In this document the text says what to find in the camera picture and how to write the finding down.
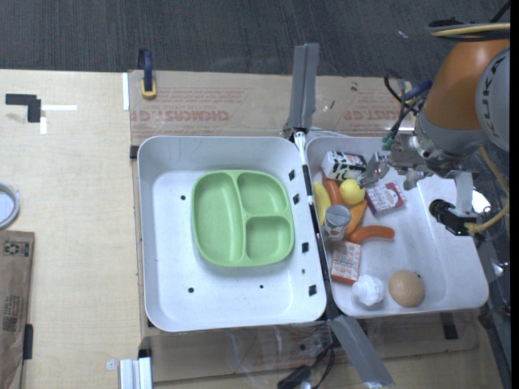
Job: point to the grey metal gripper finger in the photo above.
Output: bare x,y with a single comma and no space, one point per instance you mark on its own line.
412,179
376,170

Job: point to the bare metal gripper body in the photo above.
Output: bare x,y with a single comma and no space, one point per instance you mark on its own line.
409,154

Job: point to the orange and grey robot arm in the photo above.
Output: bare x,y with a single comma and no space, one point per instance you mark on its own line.
458,95

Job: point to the pink and white carton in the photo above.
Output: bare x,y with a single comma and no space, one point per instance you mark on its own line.
385,197

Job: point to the yellow lemon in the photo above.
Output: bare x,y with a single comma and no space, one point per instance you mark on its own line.
351,192

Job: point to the black and white carton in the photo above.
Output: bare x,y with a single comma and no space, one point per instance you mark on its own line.
342,164

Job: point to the orange sausage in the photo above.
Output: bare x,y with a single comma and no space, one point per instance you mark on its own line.
371,233
333,191

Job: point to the orange carrot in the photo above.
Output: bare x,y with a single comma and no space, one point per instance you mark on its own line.
357,215

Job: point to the yellow banana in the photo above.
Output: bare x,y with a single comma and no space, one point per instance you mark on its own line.
320,201

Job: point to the grey printed can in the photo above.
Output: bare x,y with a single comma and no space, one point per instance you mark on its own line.
336,221

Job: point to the white plastic tray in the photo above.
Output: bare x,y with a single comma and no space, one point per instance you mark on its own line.
174,282
442,257

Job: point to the orange and white carton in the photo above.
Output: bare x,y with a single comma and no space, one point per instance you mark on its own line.
346,262

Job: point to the brown egg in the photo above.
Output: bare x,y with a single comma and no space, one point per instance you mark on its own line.
406,288

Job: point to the white plastic bottle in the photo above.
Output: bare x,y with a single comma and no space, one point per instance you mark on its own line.
368,290

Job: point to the green divided plate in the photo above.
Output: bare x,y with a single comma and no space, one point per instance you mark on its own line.
243,217

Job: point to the brown cardboard board, red print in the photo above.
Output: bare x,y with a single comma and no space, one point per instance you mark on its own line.
251,103

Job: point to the brown paper bag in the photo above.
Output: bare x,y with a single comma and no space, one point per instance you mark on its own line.
14,298

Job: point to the black cylinder on white bracket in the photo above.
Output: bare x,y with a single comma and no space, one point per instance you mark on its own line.
448,213

